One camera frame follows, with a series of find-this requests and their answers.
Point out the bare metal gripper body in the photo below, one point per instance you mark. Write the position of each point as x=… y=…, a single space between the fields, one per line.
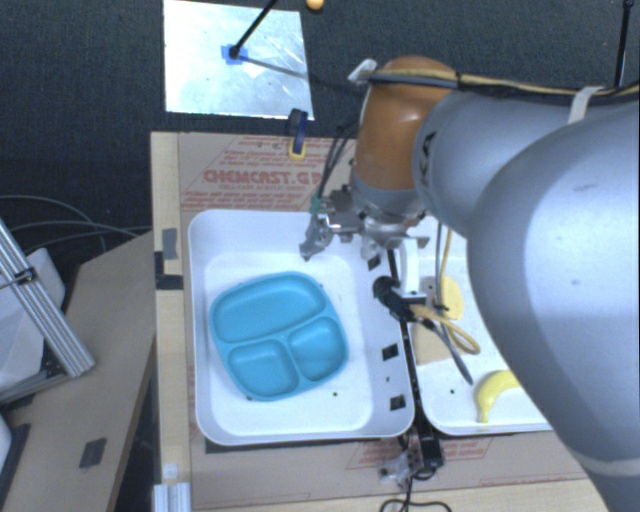
x=350 y=220

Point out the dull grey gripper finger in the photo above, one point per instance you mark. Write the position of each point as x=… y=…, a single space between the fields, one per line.
x=314 y=241

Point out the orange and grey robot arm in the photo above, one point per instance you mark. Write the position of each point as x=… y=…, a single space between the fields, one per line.
x=540 y=210

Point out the brown cardboard board red print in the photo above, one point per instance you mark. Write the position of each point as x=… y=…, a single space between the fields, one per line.
x=260 y=170

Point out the blue divided plate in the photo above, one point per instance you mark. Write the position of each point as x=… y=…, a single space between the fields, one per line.
x=270 y=320

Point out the yellow oval piece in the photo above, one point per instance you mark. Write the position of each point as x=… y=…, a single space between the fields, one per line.
x=452 y=297

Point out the brown flat square piece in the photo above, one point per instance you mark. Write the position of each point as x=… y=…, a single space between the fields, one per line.
x=426 y=347

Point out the thin black rod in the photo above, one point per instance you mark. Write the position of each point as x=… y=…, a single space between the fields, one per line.
x=412 y=370

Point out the white plastic tray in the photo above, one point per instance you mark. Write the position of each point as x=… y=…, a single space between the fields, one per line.
x=280 y=420
x=450 y=405

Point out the yellow banana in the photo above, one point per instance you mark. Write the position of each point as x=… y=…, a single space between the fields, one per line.
x=489 y=391

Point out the black block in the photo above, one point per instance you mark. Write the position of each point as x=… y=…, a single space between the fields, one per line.
x=431 y=450

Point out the black cylinder on white bracket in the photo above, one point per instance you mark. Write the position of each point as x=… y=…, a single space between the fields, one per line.
x=395 y=299

